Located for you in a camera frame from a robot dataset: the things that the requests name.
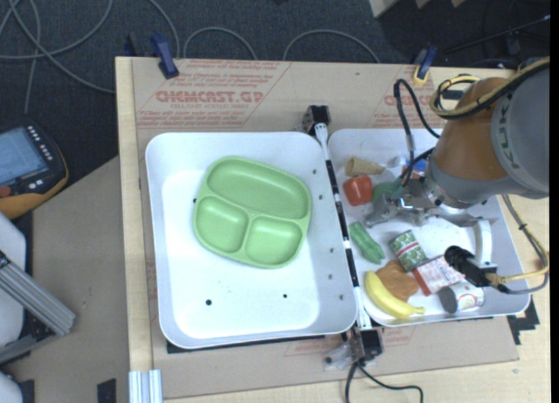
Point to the white plastic tray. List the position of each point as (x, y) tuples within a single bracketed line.
[(244, 300), (436, 235)]

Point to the yellow banana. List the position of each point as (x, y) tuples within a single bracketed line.
[(384, 298)]

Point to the orange bread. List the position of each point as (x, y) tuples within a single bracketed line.
[(396, 281)]

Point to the brown cardboard board red print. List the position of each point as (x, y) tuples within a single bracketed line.
[(227, 95)]

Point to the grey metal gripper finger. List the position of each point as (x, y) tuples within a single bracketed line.
[(379, 213), (419, 217)]

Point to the red and white carton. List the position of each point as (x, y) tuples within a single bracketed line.
[(436, 274)]

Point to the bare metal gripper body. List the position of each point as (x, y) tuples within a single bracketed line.
[(419, 203)]

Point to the green and white can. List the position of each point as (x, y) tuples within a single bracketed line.
[(407, 250)]

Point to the green divided plate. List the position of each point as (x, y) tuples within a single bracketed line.
[(253, 209)]

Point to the thin black and white rod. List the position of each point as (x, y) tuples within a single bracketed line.
[(334, 187)]

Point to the white can with grey end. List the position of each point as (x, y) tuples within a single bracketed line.
[(463, 298)]

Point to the tan ice cream cone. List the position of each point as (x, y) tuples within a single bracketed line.
[(360, 166)]

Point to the red bell pepper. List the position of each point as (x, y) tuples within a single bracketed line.
[(357, 190)]

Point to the black cylinder on white bracket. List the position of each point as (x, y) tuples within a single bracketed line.
[(482, 239)]

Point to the blue and orange packet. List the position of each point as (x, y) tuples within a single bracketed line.
[(415, 167)]

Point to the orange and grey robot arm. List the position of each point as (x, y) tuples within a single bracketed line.
[(476, 152)]

